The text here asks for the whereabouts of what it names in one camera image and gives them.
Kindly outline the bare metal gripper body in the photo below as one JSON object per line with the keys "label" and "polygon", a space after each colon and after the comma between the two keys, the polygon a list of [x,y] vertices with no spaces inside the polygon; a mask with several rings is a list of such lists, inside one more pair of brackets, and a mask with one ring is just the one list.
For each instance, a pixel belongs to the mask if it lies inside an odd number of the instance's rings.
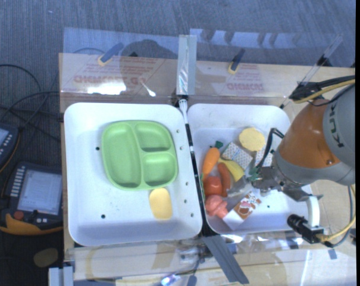
{"label": "bare metal gripper body", "polygon": [[272,191],[282,192],[286,178],[277,167],[263,167],[252,182],[252,186],[259,190],[261,195],[268,195]]}

